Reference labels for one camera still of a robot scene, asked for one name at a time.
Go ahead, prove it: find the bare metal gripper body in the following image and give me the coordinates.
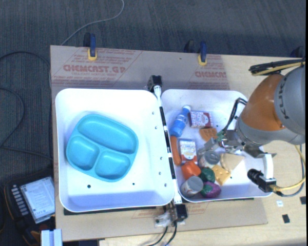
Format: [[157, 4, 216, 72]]
[[219, 129, 248, 151]]

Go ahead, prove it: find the pale pizza slice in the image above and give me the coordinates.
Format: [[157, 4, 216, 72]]
[[219, 152, 245, 173]]

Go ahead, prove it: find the brown biscuit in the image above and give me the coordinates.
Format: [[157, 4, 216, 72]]
[[199, 127, 219, 142]]

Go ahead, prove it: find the small silver can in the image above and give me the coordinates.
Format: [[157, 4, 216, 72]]
[[198, 150, 221, 169]]

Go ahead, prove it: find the orange and white carton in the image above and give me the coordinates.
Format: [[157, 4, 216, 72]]
[[178, 138, 198, 164]]

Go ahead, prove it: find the yellow cheese wedge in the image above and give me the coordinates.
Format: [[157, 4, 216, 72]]
[[211, 164, 232, 187]]

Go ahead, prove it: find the red and white carton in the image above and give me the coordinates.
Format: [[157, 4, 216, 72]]
[[188, 110, 214, 129]]

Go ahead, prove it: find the green broccoli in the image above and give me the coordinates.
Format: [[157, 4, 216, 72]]
[[199, 167, 216, 184]]

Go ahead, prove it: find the orange toy pepper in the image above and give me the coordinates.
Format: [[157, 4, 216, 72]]
[[181, 160, 202, 180]]

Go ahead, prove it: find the orange carrot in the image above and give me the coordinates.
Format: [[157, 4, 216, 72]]
[[169, 135, 183, 167]]

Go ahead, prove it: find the blue bottle with white cap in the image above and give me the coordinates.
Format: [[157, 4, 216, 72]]
[[168, 105, 192, 138]]

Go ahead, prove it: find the white plastic tray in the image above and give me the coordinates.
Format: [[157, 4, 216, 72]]
[[54, 87, 176, 213], [160, 88, 275, 203]]

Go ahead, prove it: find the purple and green eggplant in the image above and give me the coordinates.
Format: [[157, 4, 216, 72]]
[[200, 181, 222, 199]]

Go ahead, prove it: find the white and orange can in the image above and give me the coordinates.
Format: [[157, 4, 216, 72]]
[[180, 175, 204, 198]]

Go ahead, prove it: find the thin black and white rod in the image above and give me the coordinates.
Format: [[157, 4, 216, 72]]
[[153, 85, 183, 204]]

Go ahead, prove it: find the blue divided plate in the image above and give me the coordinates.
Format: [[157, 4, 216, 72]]
[[65, 113, 140, 183]]

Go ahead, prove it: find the brown cardboard board, red print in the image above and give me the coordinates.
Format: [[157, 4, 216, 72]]
[[50, 45, 269, 242]]

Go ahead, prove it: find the black cylinder on white bracket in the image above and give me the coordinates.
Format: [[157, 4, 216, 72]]
[[247, 151, 277, 193]]

